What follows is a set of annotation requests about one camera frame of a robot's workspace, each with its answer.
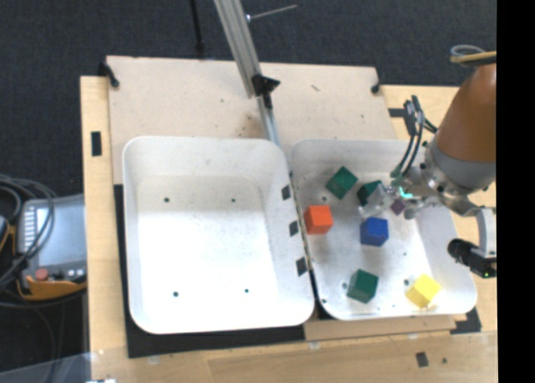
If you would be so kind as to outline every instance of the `red button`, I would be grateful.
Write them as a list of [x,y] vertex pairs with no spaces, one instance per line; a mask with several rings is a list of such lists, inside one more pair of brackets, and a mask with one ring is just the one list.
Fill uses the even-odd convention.
[[48,270],[46,268],[38,268],[35,270],[35,278],[41,282],[48,280]]

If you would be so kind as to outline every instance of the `dark green block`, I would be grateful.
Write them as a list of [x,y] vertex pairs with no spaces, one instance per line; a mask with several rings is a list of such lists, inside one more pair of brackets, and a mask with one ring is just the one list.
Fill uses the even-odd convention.
[[368,303],[375,296],[378,282],[377,276],[359,269],[351,276],[347,296]]
[[329,180],[329,182],[327,182],[327,185],[325,187],[330,192],[332,192],[338,199],[341,199],[358,180],[359,178],[357,178],[350,171],[348,171],[345,166],[342,166]]
[[375,188],[379,184],[382,184],[381,181],[373,181],[368,182],[367,184],[364,184],[358,191],[357,191],[357,197],[360,200],[360,204],[362,206],[366,206],[366,203],[368,203],[368,197],[372,195],[372,193],[375,191]]

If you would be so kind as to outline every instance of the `block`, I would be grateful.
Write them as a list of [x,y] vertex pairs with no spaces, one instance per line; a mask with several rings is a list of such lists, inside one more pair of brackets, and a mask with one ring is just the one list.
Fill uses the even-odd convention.
[[441,290],[431,276],[422,274],[407,290],[405,296],[420,308],[426,307]]
[[364,184],[361,188],[359,188],[359,190],[357,191],[357,197],[359,198],[360,204],[362,206],[366,206],[366,204],[368,203],[368,198],[373,194],[375,188],[377,188],[379,184],[382,184],[382,182],[373,181],[368,182],[367,184]]
[[363,245],[383,246],[388,240],[388,221],[370,217],[360,223],[360,243]]
[[303,216],[307,234],[325,234],[334,225],[329,205],[309,206]]
[[396,215],[400,215],[405,210],[405,204],[400,199],[395,199],[394,203],[390,205],[390,209],[392,209],[392,212]]
[[377,291],[379,278],[372,273],[365,272],[360,268],[351,276],[347,296],[361,303],[368,303]]
[[338,199],[342,199],[351,187],[359,180],[345,166],[342,166],[325,186]]

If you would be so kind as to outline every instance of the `electronic device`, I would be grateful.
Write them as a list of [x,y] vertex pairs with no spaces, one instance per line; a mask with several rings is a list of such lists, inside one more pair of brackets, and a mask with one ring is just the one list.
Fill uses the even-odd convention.
[[28,255],[18,278],[24,298],[54,299],[85,288],[84,195],[26,201],[15,248],[19,256]]

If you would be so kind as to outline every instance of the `white plastic part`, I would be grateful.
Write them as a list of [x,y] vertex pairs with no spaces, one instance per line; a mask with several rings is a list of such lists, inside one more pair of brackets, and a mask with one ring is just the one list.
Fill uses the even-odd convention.
[[123,155],[130,312],[154,334],[298,325],[313,312],[283,152],[268,140],[138,137]]
[[[432,207],[405,220],[386,208],[376,217],[388,221],[389,239],[381,246],[360,243],[357,191],[365,183],[390,184],[390,171],[407,147],[402,140],[304,140],[291,154],[290,166],[301,208],[330,205],[334,225],[325,235],[307,236],[320,303],[336,319],[356,320],[419,314],[464,314],[476,304],[476,285],[467,266],[447,252],[456,229],[450,211]],[[423,161],[423,154],[415,165]],[[359,180],[339,200],[325,185],[345,166]],[[361,268],[379,277],[367,303],[347,297],[351,275]],[[441,291],[425,309],[410,302],[405,291],[423,273]]]

